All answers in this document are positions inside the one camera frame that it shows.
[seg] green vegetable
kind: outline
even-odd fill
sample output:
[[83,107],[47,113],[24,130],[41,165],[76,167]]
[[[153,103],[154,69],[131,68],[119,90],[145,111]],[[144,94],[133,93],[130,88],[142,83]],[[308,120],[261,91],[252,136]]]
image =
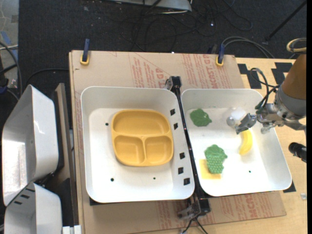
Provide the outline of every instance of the green vegetable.
[[197,127],[207,126],[212,120],[209,118],[208,114],[202,109],[196,109],[190,114],[191,120]]
[[223,161],[228,157],[224,150],[217,145],[212,145],[205,150],[207,166],[212,174],[220,174],[223,171]]

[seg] banana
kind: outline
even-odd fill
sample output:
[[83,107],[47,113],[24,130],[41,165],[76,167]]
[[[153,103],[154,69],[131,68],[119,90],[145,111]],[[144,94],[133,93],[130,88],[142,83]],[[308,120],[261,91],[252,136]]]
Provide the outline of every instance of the banana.
[[245,155],[246,153],[248,153],[250,151],[250,149],[253,146],[253,135],[250,132],[250,130],[245,130],[245,131],[241,132],[240,134],[243,138],[243,143],[240,146],[239,154]]

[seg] cardboard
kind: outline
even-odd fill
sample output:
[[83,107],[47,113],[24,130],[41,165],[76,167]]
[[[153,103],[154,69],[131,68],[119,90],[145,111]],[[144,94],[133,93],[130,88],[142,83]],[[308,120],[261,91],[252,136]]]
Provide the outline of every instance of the cardboard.
[[[69,59],[82,232],[130,234],[185,228],[188,222],[177,218],[177,212],[187,206],[185,200],[90,206],[85,186],[80,95],[89,86],[163,88],[169,76],[181,77],[182,90],[244,88],[236,59],[225,56],[220,68],[215,65],[216,55],[92,51],[89,65],[83,66],[79,62],[81,55],[82,51],[72,51]],[[280,192],[211,198],[210,203],[212,211],[199,219],[203,225],[286,215]]]

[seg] robotic hand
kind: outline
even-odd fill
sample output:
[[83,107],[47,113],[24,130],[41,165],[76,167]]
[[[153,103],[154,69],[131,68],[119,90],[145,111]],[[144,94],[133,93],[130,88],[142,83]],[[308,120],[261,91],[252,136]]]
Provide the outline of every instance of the robotic hand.
[[[263,100],[256,105],[256,114],[246,114],[235,126],[236,133],[239,134],[260,122],[263,127],[261,133],[267,133],[275,126],[288,126],[294,130],[303,130],[307,136],[307,126],[299,121],[306,117],[307,114],[307,95],[306,95],[306,75],[307,75],[307,57],[305,51],[300,49],[300,56],[296,59],[289,73],[282,84],[274,86],[270,91],[267,86],[267,94]],[[276,92],[273,103],[267,103],[268,96],[271,92]],[[289,151],[295,156],[307,162],[307,148],[298,143],[289,145]]]

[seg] yellow divided plate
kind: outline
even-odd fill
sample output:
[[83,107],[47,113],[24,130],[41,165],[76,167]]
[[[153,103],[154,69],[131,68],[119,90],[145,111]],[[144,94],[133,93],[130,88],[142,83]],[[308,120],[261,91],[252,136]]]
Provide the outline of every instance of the yellow divided plate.
[[122,110],[114,115],[111,129],[116,158],[125,165],[157,166],[173,157],[169,121],[157,111]]

